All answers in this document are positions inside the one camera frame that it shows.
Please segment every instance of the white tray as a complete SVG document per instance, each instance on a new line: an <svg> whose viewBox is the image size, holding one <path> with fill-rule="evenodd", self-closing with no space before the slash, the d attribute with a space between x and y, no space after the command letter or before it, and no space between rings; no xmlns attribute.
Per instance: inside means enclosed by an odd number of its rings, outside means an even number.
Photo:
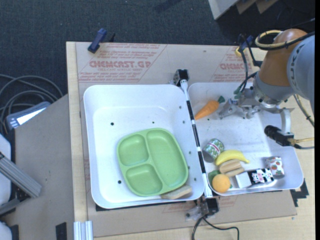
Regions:
<svg viewBox="0 0 320 240"><path fill-rule="evenodd" d="M196 114L210 99L218 100L220 96L223 96L227 101L229 98L233 98L233 92L239 85L238 82L192 84L188 93L193 113ZM265 168L265 158L279 156L282 159L285 176L270 184L261 184L249 188L237 188L236 179L232 177L233 188L225 193L217 192L217 194L231 196L299 188L304 181L304 176L295 149L280 146L274 140L266 137L264 133L267 125L281 128L281 116L261 111L251 119L243 119L239 108L238 112L219 119L219 111L223 105L224 103L210 116L195 121L201 147L203 148L210 139L216 138L224 144L225 150L242 151L245 157L250 160L248 164L243 163L245 170ZM203 157L207 175L218 169L213 160L207 159L205 154L203 154Z"/></svg>
<svg viewBox="0 0 320 240"><path fill-rule="evenodd" d="M191 201L204 192L198 150L183 91L171 84L93 85L83 96L90 162L91 194L97 205L115 209ZM176 200L142 197L130 191L118 159L119 140L131 133L163 128L171 132L189 167L192 193Z"/></svg>

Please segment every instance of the tin can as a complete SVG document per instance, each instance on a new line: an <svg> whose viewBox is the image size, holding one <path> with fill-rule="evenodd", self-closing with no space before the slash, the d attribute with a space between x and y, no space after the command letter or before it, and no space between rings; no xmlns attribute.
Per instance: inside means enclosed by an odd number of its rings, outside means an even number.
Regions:
<svg viewBox="0 0 320 240"><path fill-rule="evenodd" d="M224 144L216 138L212 138L203 148L203 151L208 153L213 159L216 159L224 150Z"/></svg>
<svg viewBox="0 0 320 240"><path fill-rule="evenodd" d="M268 157L265 162L274 177L282 178L285 176L284 166L280 156Z"/></svg>

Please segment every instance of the wooden table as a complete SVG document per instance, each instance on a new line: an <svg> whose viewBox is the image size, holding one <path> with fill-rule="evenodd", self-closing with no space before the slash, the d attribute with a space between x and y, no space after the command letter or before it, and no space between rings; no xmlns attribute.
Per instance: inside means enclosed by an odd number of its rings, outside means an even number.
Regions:
<svg viewBox="0 0 320 240"><path fill-rule="evenodd" d="M73 178L73 202L74 219L76 222L88 220L87 198L84 174L84 158L82 146L82 129L80 119L80 97L78 86L77 52L76 43L66 43L68 98L71 134L72 178ZM312 115L309 102L303 100L305 107ZM303 113L298 108L295 100L290 98L285 104L287 108L296 108L291 113L292 132L296 139L314 137L314 128L305 120ZM240 239L291 239L311 240L316 239L315 230L315 151L296 150L309 195L305 199L298 200L297 215L289 217L277 217L251 221L219 224L219 227L238 227ZM196 239L236 239L236 231L220 231L208 225L201 224L196 231ZM96 237L99 240L124 240L124 239L191 239L192 227L167 229L160 231L139 232L132 234Z"/></svg>

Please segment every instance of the black floor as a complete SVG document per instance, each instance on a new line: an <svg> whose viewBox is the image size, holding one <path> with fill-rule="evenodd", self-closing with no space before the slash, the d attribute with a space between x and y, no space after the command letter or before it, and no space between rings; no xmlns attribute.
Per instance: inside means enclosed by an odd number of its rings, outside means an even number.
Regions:
<svg viewBox="0 0 320 240"><path fill-rule="evenodd" d="M279 0L260 14L235 6L214 20L208 0L0 0L0 74L37 75L67 88L66 42L91 42L100 28L114 42L234 45L239 34L256 37L315 17L315 0ZM299 26L315 30L315 22ZM8 80L0 77L0 88ZM23 91L11 84L0 105Z"/></svg>

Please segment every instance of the black clamp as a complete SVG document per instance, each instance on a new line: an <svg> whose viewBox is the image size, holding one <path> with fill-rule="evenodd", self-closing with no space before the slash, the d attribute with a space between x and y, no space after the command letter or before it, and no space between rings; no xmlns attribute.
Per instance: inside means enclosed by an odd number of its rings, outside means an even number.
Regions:
<svg viewBox="0 0 320 240"><path fill-rule="evenodd" d="M88 51L95 54L96 51L100 47L99 43L102 42L105 39L106 35L107 35L107 31L104 28L101 28L97 32L97 34L96 34L93 42L91 43L91 45L88 47Z"/></svg>

